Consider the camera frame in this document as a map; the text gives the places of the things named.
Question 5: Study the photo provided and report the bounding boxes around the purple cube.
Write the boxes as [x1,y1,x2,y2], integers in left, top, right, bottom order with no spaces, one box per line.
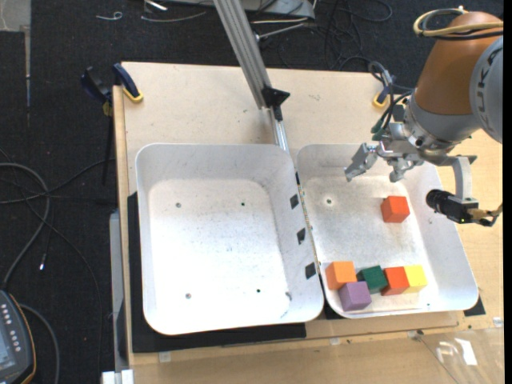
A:
[338,281,373,313]

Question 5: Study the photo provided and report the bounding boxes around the white plastic tray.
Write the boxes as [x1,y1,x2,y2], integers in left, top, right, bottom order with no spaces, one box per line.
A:
[295,143,480,320]
[134,142,326,337]

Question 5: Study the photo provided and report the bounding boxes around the black cylinder on white bracket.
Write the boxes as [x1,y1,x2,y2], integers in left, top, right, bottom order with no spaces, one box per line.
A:
[425,154,480,226]

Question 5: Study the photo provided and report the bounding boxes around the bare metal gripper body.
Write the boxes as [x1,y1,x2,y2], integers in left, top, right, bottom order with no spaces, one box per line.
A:
[375,122,458,167]

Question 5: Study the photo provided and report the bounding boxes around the green cube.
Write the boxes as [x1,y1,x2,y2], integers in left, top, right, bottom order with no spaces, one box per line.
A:
[355,265,390,295]

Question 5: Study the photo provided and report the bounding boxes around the yellow cube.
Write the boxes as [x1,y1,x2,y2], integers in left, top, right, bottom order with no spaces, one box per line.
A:
[403,264,429,294]

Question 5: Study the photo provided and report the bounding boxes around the orange cube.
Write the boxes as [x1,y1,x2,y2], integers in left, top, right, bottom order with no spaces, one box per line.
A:
[324,260,358,291]

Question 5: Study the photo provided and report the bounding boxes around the pale wood board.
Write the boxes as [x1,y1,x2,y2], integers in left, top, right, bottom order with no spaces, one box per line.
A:
[112,61,504,366]

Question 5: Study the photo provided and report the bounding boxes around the red-orange cube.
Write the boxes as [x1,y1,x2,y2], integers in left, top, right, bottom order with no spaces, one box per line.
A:
[379,195,412,224]
[380,266,411,297]

